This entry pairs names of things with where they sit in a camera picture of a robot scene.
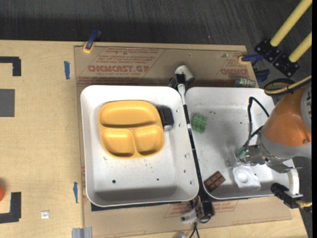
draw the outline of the blue clamp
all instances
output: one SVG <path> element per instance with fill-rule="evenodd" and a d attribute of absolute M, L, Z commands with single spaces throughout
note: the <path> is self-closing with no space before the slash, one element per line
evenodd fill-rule
<path fill-rule="evenodd" d="M 267 80 L 269 75 L 269 69 L 258 70 L 254 69 L 254 74 L 257 78 L 257 82 L 264 82 Z"/>
<path fill-rule="evenodd" d="M 259 54 L 248 55 L 241 58 L 241 61 L 262 61 L 264 59 L 263 56 Z"/>
<path fill-rule="evenodd" d="M 101 37 L 102 31 L 98 29 L 94 29 L 88 39 L 88 41 L 84 45 L 84 52 L 90 53 L 94 48 L 94 41 L 98 41 Z"/>

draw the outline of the orange robot part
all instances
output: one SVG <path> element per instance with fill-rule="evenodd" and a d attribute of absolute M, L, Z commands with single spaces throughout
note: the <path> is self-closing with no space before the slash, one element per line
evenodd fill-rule
<path fill-rule="evenodd" d="M 285 146 L 303 146 L 312 143 L 301 114 L 301 98 L 304 88 L 285 95 L 276 105 L 264 125 L 264 135 L 271 141 Z"/>

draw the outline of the cardboard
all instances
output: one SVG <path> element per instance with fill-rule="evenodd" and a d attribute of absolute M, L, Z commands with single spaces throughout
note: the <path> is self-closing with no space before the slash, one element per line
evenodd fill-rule
<path fill-rule="evenodd" d="M 195 50 L 195 45 L 187 50 L 179 47 L 156 49 L 147 48 L 147 44 L 142 47 L 95 47 L 90 54 L 84 53 L 82 46 L 75 47 L 77 99 L 85 87 L 94 84 L 166 86 L 175 69 L 182 64 L 186 64 L 195 76 L 192 86 L 233 87 L 237 76 L 256 81 L 250 63 L 238 61 L 243 55 L 241 47 L 206 45 L 205 50 Z M 81 120 L 79 101 L 78 116 Z M 79 131 L 85 226 L 93 227 L 94 236 L 128 237 L 193 228 L 183 225 L 180 217 L 190 210 L 189 202 L 92 211 L 85 192 L 81 123 Z M 273 197 L 215 202 L 214 207 L 216 216 L 207 224 L 199 224 L 200 229 L 291 219 L 289 209 Z"/>
<path fill-rule="evenodd" d="M 194 85 L 233 87 L 238 76 L 256 81 L 251 64 L 241 64 L 241 51 L 95 47 L 84 53 L 75 47 L 77 86 L 168 85 L 175 69 L 187 65 Z"/>
<path fill-rule="evenodd" d="M 190 202 L 92 211 L 91 202 L 83 191 L 83 203 L 85 226 L 93 227 L 94 237 L 128 237 L 193 229 L 181 220 L 181 214 L 191 210 Z M 289 208 L 276 197 L 219 201 L 213 205 L 215 216 L 208 223 L 199 224 L 199 229 L 291 219 Z"/>
<path fill-rule="evenodd" d="M 90 213 L 87 197 L 82 197 L 80 172 L 78 123 L 76 91 L 80 93 L 75 81 L 75 46 L 83 46 L 82 42 L 48 42 L 48 41 L 7 41 L 0 40 L 1 56 L 19 56 L 21 58 L 22 76 L 12 77 L 12 65 L 0 64 L 1 89 L 15 89 L 15 117 L 0 118 L 0 184 L 4 186 L 5 196 L 0 202 L 0 213 L 9 211 L 10 193 L 22 193 L 22 216 L 19 222 L 0 224 L 0 236 L 10 238 L 71 238 L 72 228 L 83 228 L 92 225 L 94 237 L 130 236 L 144 234 L 144 227 L 131 229 L 147 216 L 159 215 L 164 222 L 154 217 L 142 225 L 152 226 L 152 232 L 159 233 L 174 230 L 174 212 L 169 206 L 147 207 L 147 212 L 132 209 L 112 210 L 110 213 Z M 99 43 L 104 47 L 139 47 L 159 49 L 188 50 L 237 50 L 246 55 L 244 46 L 211 46 L 211 45 L 175 45 L 175 44 L 127 44 Z M 70 79 L 65 77 L 65 61 L 70 63 Z M 74 182 L 78 183 L 78 203 L 73 192 Z M 257 218 L 255 210 L 249 215 L 249 210 L 255 207 L 246 200 L 241 211 L 240 221 L 252 222 Z M 259 211 L 267 212 L 267 218 L 260 221 L 293 218 L 290 221 L 278 221 L 236 225 L 226 228 L 201 229 L 201 237 L 307 237 L 305 226 L 299 210 L 293 210 L 292 215 L 284 211 L 286 206 L 276 198 L 255 199 L 256 207 L 262 205 Z M 228 210 L 232 205 L 224 205 L 221 209 Z M 49 219 L 42 219 L 42 211 L 50 211 Z M 217 222 L 220 214 L 212 219 Z M 113 227 L 104 233 L 102 227 L 110 221 Z M 175 234 L 149 234 L 146 238 L 175 237 Z"/>

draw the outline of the red object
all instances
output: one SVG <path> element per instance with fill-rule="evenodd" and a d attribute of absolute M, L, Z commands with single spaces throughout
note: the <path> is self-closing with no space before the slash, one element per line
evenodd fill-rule
<path fill-rule="evenodd" d="M 4 197 L 4 189 L 0 186 L 0 201 L 3 199 Z"/>

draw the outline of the blue tape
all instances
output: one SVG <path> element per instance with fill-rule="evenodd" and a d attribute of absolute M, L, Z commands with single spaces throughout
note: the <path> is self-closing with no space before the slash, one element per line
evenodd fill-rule
<path fill-rule="evenodd" d="M 77 182 L 74 182 L 73 192 L 74 192 L 74 195 L 75 195 L 76 204 L 78 204 L 78 188 L 77 188 Z"/>
<path fill-rule="evenodd" d="M 67 61 L 64 61 L 64 71 L 65 71 L 66 79 L 70 79 L 70 77 L 69 77 L 69 75 L 70 75 L 69 62 L 67 62 Z"/>
<path fill-rule="evenodd" d="M 248 55 L 243 58 L 241 58 L 242 61 L 262 61 L 263 56 L 254 54 L 254 55 Z"/>

